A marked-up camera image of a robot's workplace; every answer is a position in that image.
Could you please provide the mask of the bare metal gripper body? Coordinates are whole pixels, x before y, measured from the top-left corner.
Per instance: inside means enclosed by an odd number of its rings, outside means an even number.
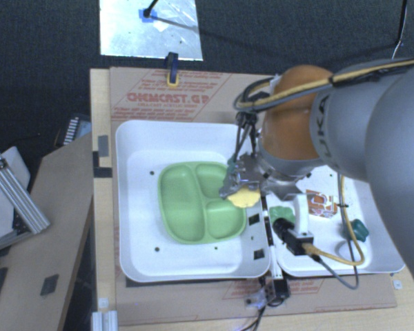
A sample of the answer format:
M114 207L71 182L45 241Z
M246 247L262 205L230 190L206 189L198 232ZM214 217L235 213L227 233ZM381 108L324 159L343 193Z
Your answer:
M297 182L311 173L311 161L285 160L258 152L243 154L232 173L236 183L258 181L262 195L274 194L278 199L293 199L302 191Z

